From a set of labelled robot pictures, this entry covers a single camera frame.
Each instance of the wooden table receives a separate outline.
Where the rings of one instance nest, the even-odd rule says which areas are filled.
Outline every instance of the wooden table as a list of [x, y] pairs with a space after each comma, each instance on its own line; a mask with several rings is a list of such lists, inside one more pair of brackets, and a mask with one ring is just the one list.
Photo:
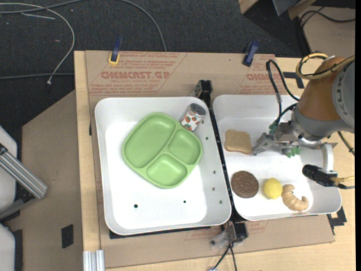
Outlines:
[[[89, 136], [89, 97], [87, 87], [87, 70], [85, 52], [75, 51], [76, 101], [78, 146], [80, 162], [80, 186], [82, 206], [83, 250], [95, 252], [101, 249], [98, 209], [96, 202], [95, 173], [93, 161], [93, 144]], [[277, 58], [280, 68], [284, 72], [294, 72], [297, 58]], [[295, 94], [300, 94], [296, 84], [290, 83], [289, 88]], [[354, 135], [347, 134], [346, 138], [354, 145]], [[342, 176], [351, 176], [355, 172], [354, 157], [347, 152], [346, 147], [340, 146], [334, 150], [334, 169]], [[239, 270], [355, 270], [355, 191], [341, 190], [343, 208], [347, 223], [336, 227], [335, 242], [283, 248], [278, 250], [259, 251], [236, 254]], [[219, 257], [203, 257], [199, 259], [172, 261], [165, 263], [128, 266], [111, 270], [208, 270]], [[226, 256], [218, 267], [219, 270], [233, 270], [231, 256]]]

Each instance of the green plate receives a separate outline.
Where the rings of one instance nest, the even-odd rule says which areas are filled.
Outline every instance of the green plate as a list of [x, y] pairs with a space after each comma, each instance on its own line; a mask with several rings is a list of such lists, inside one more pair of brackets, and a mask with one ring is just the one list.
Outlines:
[[198, 137], [164, 113], [144, 117], [125, 139], [124, 161], [162, 188], [180, 185], [202, 157]]

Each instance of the blue clamp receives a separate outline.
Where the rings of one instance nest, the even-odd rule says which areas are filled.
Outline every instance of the blue clamp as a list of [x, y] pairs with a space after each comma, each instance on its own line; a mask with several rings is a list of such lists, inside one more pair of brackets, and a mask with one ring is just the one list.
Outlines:
[[253, 56], [255, 55], [257, 49], [259, 48], [258, 41], [252, 41], [249, 43], [247, 49], [246, 49], [246, 56], [243, 59], [243, 64], [246, 66], [250, 66], [253, 60]]
[[117, 36], [115, 40], [113, 52], [111, 52], [109, 55], [108, 62], [110, 64], [118, 64], [120, 57], [119, 51], [120, 51], [120, 47], [122, 46], [122, 43], [123, 43], [123, 37]]

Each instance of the slice of bread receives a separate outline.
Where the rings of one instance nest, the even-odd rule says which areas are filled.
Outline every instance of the slice of bread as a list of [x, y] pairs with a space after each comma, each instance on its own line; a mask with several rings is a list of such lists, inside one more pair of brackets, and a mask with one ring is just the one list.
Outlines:
[[227, 151], [237, 151], [247, 155], [253, 151], [249, 133], [233, 129], [226, 131], [224, 148]]

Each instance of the croissant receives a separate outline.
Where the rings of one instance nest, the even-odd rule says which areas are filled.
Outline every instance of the croissant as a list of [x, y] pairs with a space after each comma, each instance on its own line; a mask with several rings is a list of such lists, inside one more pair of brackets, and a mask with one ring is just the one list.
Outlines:
[[283, 203], [293, 211], [303, 211], [307, 209], [309, 207], [309, 200], [305, 196], [302, 197], [302, 200], [298, 199], [295, 195], [293, 195], [292, 190], [294, 190], [294, 186], [291, 184], [283, 186]]

